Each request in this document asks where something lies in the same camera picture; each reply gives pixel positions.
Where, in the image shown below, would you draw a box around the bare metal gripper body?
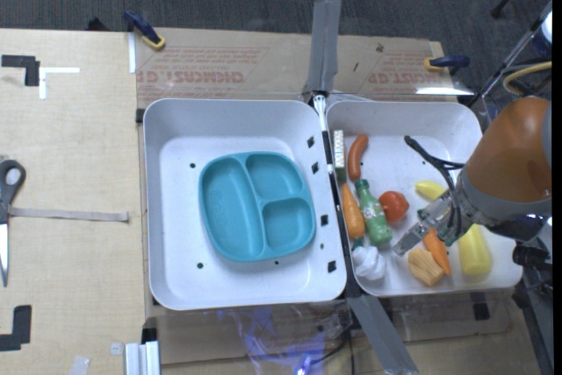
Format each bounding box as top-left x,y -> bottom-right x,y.
415,188 -> 467,247

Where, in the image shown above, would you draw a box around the tan ridged toy bread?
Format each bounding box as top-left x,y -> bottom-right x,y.
407,248 -> 445,288

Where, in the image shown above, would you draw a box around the small orange toy carrot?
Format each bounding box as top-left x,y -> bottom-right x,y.
422,227 -> 453,277

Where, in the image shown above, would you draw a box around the red-orange toy tomato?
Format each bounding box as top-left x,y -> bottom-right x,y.
378,190 -> 410,223

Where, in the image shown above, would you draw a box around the green toy bottle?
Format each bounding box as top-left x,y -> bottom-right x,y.
354,178 -> 393,247

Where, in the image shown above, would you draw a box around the white swirl toy cream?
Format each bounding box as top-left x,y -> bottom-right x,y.
350,245 -> 388,282

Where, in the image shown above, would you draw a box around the large orange toy carrot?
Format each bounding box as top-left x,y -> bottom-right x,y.
341,183 -> 367,249

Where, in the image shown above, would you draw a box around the orange-red toy sausage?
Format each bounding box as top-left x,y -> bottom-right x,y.
347,133 -> 370,183

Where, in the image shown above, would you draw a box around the white plastic tray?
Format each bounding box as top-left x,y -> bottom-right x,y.
142,97 -> 348,312
325,99 -> 524,298

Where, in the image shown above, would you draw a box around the white and green small carton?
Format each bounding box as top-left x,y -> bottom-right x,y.
333,129 -> 347,182

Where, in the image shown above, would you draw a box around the blue divided plate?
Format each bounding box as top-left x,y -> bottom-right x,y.
198,151 -> 317,263

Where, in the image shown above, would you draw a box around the brown cardboard board red print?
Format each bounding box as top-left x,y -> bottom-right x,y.
134,27 -> 528,366

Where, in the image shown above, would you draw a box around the black cylinder on white bracket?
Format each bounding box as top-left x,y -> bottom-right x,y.
511,243 -> 553,272

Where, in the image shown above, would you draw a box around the grey handled scissors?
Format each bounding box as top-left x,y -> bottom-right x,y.
0,159 -> 27,289

